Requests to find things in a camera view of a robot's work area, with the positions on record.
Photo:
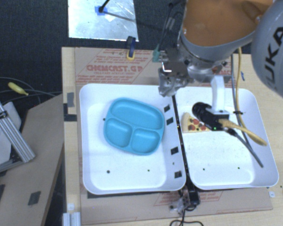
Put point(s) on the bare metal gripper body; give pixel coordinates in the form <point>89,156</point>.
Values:
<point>200,72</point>

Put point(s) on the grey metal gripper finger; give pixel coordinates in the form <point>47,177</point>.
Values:
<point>166,87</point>
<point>182,81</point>

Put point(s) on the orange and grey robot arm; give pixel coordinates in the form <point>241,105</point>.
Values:
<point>226,20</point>

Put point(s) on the toy pizza slice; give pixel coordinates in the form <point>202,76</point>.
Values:
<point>191,125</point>

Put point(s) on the blue divided plate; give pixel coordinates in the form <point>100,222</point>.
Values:
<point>134,126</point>

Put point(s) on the thin black rod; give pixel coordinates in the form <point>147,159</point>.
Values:
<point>182,140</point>

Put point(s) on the brown cardboard board red print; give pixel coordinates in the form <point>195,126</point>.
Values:
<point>113,67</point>

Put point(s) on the white plastic tray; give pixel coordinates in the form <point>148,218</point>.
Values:
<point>132,173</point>
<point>221,154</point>

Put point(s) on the yellow banana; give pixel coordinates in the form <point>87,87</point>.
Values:
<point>17,88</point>

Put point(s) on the black cylinder on white bracket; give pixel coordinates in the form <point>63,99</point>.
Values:
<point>206,115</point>

